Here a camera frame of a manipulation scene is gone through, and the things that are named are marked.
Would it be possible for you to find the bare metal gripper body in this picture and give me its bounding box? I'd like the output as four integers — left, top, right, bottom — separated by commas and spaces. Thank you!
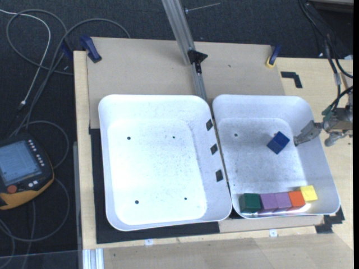
322, 107, 353, 133

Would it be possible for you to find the blue cube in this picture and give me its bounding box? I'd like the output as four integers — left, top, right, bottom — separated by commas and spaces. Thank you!
266, 131, 291, 155

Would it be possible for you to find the yellow cube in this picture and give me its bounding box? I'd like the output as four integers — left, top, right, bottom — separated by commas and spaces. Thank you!
300, 185, 319, 202

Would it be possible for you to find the white plastic tray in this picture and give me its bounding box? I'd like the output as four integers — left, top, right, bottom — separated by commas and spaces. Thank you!
211, 94, 342, 220
97, 94, 233, 232

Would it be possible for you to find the orange cube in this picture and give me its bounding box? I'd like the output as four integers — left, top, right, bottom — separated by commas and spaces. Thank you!
288, 191, 306, 208

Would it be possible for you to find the purple cube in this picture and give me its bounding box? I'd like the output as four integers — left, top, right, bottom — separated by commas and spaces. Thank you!
260, 193, 279, 211
274, 192, 293, 210

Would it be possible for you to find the green cube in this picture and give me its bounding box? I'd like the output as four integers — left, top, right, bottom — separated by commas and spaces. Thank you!
238, 193, 262, 215

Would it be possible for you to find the brown cardboard board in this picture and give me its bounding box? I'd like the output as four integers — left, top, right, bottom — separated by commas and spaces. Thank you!
85, 36, 325, 234

